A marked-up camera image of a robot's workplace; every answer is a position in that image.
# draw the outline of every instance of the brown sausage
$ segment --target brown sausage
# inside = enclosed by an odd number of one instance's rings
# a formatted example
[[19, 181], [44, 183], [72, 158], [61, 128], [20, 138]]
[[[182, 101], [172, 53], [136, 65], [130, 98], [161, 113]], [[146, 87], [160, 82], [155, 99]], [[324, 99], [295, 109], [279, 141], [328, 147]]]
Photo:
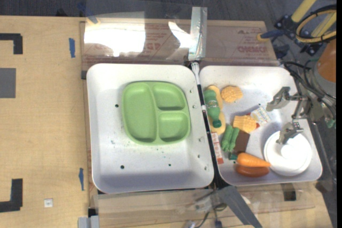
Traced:
[[235, 171], [247, 177], [258, 178], [265, 176], [269, 173], [268, 167], [247, 167], [240, 164], [235, 165]]

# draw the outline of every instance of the orange cylinder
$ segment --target orange cylinder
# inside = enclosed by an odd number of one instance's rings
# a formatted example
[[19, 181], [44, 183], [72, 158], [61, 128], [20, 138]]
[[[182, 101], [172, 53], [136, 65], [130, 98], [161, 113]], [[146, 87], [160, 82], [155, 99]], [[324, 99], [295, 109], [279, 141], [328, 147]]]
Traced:
[[324, 79], [336, 83], [336, 38], [327, 44], [317, 62], [317, 71]]

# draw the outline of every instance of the green plate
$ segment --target green plate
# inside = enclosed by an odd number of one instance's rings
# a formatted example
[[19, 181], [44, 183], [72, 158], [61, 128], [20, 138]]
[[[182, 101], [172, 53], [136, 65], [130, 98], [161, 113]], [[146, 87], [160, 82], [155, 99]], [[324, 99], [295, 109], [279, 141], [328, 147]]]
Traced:
[[183, 91], [167, 82], [134, 82], [122, 93], [127, 135], [146, 145], [171, 144], [190, 132], [190, 115]]

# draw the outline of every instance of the green vegetable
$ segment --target green vegetable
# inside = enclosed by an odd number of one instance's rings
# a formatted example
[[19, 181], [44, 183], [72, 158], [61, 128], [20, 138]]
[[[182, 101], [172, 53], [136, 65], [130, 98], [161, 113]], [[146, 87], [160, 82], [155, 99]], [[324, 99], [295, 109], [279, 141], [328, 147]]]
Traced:
[[233, 127], [231, 125], [228, 125], [222, 137], [221, 147], [222, 147], [222, 150], [225, 152], [228, 151], [229, 149], [230, 140], [231, 140], [233, 131], [234, 131]]
[[240, 130], [238, 128], [233, 129], [232, 136], [231, 136], [231, 139], [229, 142], [229, 147], [228, 147], [229, 151], [232, 151], [234, 149], [235, 143], [236, 143], [236, 138], [239, 135], [239, 132], [240, 132]]

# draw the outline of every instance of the wooden table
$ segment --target wooden table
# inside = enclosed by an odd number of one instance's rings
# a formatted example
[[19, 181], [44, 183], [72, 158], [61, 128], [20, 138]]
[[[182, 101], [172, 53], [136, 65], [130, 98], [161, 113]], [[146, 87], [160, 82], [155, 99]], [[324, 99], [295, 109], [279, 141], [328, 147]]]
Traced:
[[[0, 17], [0, 33], [23, 37], [23, 54], [13, 54], [13, 41], [0, 41], [0, 68], [16, 72], [15, 98], [0, 98], [0, 201], [9, 201], [12, 179], [23, 182], [22, 207], [0, 213], [0, 227], [77, 227], [77, 219], [88, 214], [82, 22], [84, 18]], [[264, 227], [331, 227], [322, 195], [314, 183], [305, 188], [311, 192], [314, 208], [257, 214], [260, 223]], [[45, 199], [52, 199], [53, 206], [45, 205]], [[222, 221], [225, 226], [241, 225], [234, 216]], [[212, 224], [209, 219], [203, 227]]]

